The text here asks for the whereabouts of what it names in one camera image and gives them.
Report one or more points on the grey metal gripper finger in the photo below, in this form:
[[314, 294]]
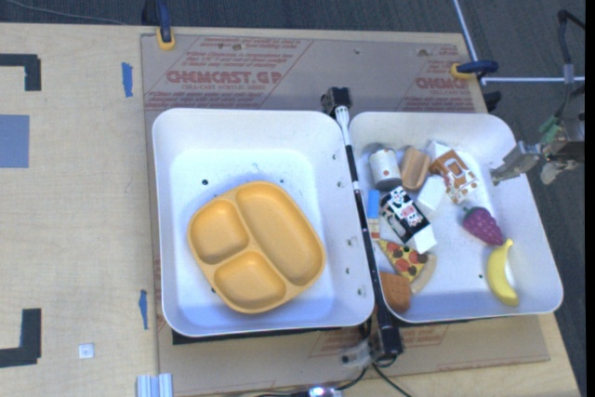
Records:
[[555, 169], [516, 162]]

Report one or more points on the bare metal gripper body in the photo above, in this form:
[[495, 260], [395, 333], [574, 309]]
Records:
[[571, 149]]

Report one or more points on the orange and white carton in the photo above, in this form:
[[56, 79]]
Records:
[[458, 174]]

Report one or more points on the purple toy grapes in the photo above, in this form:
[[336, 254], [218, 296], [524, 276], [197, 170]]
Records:
[[483, 225]]

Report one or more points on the white cube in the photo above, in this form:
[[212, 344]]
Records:
[[430, 196]]

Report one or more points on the brown toy bread bun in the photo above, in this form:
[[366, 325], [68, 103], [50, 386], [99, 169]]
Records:
[[413, 169]]

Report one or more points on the yellow banana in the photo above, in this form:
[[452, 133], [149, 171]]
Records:
[[499, 276]]

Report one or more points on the black and white cow carton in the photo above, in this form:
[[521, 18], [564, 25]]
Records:
[[406, 216]]

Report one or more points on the white plastic tray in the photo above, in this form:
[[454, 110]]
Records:
[[465, 279], [279, 139]]

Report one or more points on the white can with orange dots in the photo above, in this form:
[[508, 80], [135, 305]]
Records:
[[384, 165]]

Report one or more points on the toy pizza slice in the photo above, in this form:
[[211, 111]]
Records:
[[405, 261]]

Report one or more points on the thin black and white rod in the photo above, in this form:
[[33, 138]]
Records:
[[354, 174]]

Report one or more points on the brown toy waffle biscuit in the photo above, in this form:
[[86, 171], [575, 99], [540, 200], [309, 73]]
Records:
[[396, 291]]

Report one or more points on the brown cardboard board red print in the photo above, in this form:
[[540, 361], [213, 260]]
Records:
[[288, 74]]

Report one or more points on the orange divided plate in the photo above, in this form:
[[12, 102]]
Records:
[[274, 223]]

